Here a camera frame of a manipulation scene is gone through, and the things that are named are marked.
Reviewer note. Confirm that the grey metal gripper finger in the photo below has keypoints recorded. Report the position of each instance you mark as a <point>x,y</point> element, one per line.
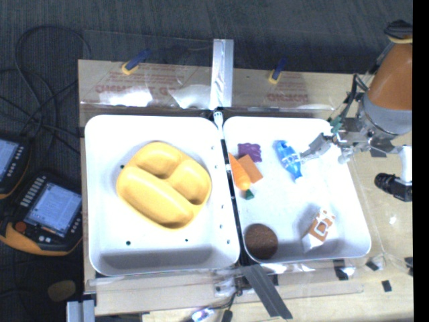
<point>310,159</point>
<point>318,144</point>

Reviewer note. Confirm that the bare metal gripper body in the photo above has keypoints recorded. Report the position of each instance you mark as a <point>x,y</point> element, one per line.
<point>358,136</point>

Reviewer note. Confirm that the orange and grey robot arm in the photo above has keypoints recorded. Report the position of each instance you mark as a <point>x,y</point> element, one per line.
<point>392,76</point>

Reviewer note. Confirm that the blue bottle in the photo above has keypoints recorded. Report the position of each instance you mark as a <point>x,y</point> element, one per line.
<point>289,156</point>

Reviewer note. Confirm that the white plastic tray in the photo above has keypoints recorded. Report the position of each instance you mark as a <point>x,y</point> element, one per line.
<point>107,179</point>
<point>285,206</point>

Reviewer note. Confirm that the purple grapes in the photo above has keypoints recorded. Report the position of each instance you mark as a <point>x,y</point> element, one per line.
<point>250,150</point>

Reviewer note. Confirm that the orange carrot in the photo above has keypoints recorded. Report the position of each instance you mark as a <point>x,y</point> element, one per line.
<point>240,176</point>

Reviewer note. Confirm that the white and orange carton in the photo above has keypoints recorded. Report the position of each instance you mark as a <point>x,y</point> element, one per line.
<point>318,230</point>

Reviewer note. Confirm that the brown round biscuit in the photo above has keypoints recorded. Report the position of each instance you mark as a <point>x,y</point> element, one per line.
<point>261,241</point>

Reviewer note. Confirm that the yellow divided plate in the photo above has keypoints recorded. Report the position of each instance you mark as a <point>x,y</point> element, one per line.
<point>157,193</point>

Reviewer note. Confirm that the brown cardboard board red print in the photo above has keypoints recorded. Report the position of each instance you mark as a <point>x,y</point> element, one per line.
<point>378,300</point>

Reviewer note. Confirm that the black cylinder on white bracket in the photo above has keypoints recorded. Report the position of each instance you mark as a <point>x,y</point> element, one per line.
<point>397,183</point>

